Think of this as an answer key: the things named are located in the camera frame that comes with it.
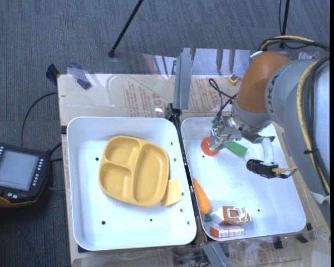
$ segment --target black pole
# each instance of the black pole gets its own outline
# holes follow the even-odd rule
[[[131,15],[130,15],[130,18],[127,20],[126,25],[124,26],[124,28],[122,29],[122,31],[121,31],[119,37],[117,38],[117,40],[116,40],[114,46],[113,46],[112,49],[109,51],[109,53],[108,53],[109,57],[113,57],[113,56],[114,56],[114,52],[115,52],[117,46],[119,45],[119,43],[120,43],[122,37],[124,36],[124,34],[125,34],[127,28],[129,27],[129,25],[130,25],[132,19],[134,18],[135,14],[137,13],[137,11],[138,11],[138,9],[139,9],[139,7],[140,7],[140,5],[142,4],[143,1],[144,1],[144,0],[139,0],[139,1],[138,1],[137,5],[135,6],[135,9],[133,10],[133,12],[132,12]]]
[[[289,1],[286,0],[286,9],[284,10],[284,18],[283,18],[283,28],[281,32],[281,36],[284,36],[286,34],[286,27],[287,27],[287,18],[288,18],[288,9],[289,9]],[[284,48],[284,43],[279,44],[280,48]]]

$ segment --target orange carrot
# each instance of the orange carrot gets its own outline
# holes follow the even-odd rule
[[[197,202],[200,212],[207,214],[210,212],[212,207],[210,206],[210,202],[202,189],[202,187],[199,185],[198,181],[193,178],[193,185],[195,190],[195,195],[197,196]]]

